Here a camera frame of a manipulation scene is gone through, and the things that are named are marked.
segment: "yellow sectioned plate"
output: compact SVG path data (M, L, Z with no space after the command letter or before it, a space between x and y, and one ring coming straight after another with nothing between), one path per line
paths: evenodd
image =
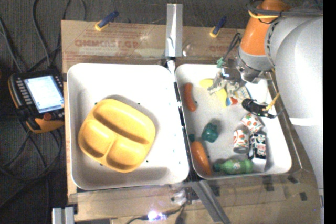
M122 173L135 170L155 138L152 120L115 99L98 102L78 134L81 150L97 162Z

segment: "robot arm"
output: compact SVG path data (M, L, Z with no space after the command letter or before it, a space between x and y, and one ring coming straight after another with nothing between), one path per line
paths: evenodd
M223 64L214 82L220 77L225 84L225 74L229 73L231 80L255 83L264 72L275 70L279 94L323 195L323 13L315 9L289 9L279 0L257 1L262 3L249 9L253 17L234 63ZM232 68L238 73L229 72ZM256 112L263 111L267 104L250 99L242 105Z

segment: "metal bracket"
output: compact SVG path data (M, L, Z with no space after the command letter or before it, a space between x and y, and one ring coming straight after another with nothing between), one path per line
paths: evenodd
M262 183L264 184L266 191L274 191L272 176L264 176Z
M53 208L52 224L75 224L75 210L73 206L66 208Z
M182 56L182 4L167 4L166 57Z
M291 181L293 184L298 184L298 183L300 183L300 181L298 181L293 175L289 175L289 176L287 177L287 179L288 179L289 181Z
M189 182L187 186L193 188L214 222L231 223L206 180Z

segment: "green plastic bottle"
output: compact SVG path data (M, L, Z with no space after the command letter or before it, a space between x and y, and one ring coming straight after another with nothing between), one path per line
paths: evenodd
M229 159L222 164L215 163L213 169L215 172L225 172L230 175L248 174L252 172L253 162L249 159L242 161L239 159Z

